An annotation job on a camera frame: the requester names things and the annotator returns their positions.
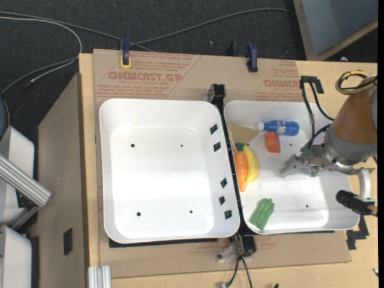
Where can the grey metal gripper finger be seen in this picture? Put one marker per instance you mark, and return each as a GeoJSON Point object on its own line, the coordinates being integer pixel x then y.
{"type": "Point", "coordinates": [313, 170]}
{"type": "Point", "coordinates": [290, 166]}

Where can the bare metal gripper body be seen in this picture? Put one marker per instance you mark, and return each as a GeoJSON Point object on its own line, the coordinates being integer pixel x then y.
{"type": "Point", "coordinates": [325, 160]}

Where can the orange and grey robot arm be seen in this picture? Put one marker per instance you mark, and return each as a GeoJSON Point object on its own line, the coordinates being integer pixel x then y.
{"type": "Point", "coordinates": [354, 121]}

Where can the orange red block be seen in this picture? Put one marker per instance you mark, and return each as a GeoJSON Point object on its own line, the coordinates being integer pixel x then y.
{"type": "Point", "coordinates": [273, 142]}

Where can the white plastic tray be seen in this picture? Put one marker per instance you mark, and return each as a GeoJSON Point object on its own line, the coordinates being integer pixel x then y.
{"type": "Point", "coordinates": [162, 172]}
{"type": "Point", "coordinates": [300, 202]}

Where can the yellow banana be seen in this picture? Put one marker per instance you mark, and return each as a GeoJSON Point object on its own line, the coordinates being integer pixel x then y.
{"type": "Point", "coordinates": [254, 164]}

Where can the blue bottle white cap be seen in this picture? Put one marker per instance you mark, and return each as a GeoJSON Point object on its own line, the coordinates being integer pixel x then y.
{"type": "Point", "coordinates": [280, 127]}

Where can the orange carrot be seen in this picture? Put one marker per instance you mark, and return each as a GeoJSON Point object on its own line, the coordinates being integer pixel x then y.
{"type": "Point", "coordinates": [241, 168]}

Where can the green asparagus bundle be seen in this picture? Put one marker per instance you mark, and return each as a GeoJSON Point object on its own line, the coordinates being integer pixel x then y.
{"type": "Point", "coordinates": [262, 213]}

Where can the tan pizza slice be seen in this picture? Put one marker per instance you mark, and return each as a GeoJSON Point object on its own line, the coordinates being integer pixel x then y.
{"type": "Point", "coordinates": [242, 133]}

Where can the brown cardboard board red print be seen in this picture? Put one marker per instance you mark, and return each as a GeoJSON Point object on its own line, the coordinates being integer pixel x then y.
{"type": "Point", "coordinates": [186, 73]}

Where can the black cylinder on white bracket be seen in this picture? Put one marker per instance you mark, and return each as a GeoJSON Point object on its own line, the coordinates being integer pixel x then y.
{"type": "Point", "coordinates": [355, 202]}

